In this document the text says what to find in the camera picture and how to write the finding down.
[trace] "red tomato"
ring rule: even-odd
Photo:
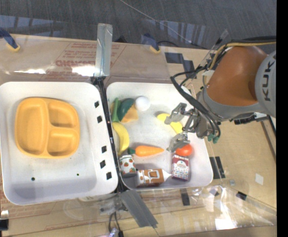
[[[175,153],[178,156],[189,156],[192,154],[192,146],[190,144],[186,144],[182,148],[177,148]]]

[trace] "yellow banana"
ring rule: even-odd
[[[112,127],[119,137],[119,152],[120,155],[123,151],[127,150],[130,145],[130,137],[127,129],[119,122],[113,122]]]
[[[168,113],[161,113],[157,116],[157,118],[163,122],[165,122],[166,117],[170,116]],[[170,126],[175,130],[176,134],[182,132],[182,124],[178,122],[171,122]]]

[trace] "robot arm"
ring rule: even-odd
[[[255,45],[236,45],[224,51],[220,61],[211,67],[215,67],[214,73],[196,99],[171,78],[194,109],[186,111],[185,105],[179,103],[165,120],[169,124],[188,116],[182,133],[172,139],[170,152],[189,143],[188,132],[195,132],[199,138],[207,136],[216,143],[222,121],[242,124],[267,119],[268,115],[276,117],[276,51],[267,55]]]

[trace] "orange carrot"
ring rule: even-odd
[[[164,152],[164,149],[160,147],[141,145],[135,148],[135,154],[140,157],[152,156],[161,152]]]

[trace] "orange plate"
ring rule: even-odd
[[[22,153],[38,158],[65,158],[75,153],[79,137],[78,114],[69,103],[30,97],[18,105],[15,142]]]

